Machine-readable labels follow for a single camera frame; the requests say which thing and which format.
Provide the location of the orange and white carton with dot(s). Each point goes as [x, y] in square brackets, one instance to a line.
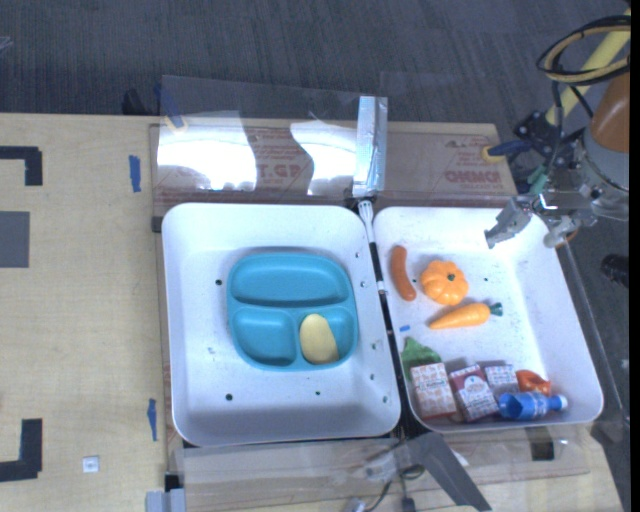
[433, 392]

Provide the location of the orange carrot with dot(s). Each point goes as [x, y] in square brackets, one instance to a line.
[460, 316]

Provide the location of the green lettuce leaf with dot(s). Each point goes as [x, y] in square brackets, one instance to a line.
[416, 354]

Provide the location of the small white square tag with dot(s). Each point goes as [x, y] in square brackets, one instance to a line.
[90, 464]

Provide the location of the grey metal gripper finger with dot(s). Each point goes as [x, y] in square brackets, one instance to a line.
[507, 220]
[556, 234]

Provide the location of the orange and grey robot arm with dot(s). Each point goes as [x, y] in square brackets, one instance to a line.
[611, 125]

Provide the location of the orange sausage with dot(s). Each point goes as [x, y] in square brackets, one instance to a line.
[401, 275]

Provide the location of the orange pumpkin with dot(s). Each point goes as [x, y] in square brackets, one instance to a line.
[442, 285]

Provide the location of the brown cardboard board red print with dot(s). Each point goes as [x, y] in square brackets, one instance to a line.
[450, 165]

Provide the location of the white plastic tray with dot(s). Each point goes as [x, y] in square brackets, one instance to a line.
[540, 310]
[200, 350]

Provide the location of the blue divided plate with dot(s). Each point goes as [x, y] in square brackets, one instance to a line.
[270, 290]

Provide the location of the small red and white carton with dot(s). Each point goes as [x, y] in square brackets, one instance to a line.
[501, 377]

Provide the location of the blue bottle with white cap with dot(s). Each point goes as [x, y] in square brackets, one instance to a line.
[527, 406]

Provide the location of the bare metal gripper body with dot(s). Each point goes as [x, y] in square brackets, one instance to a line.
[575, 200]

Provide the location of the yellow potato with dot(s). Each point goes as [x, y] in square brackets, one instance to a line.
[318, 340]

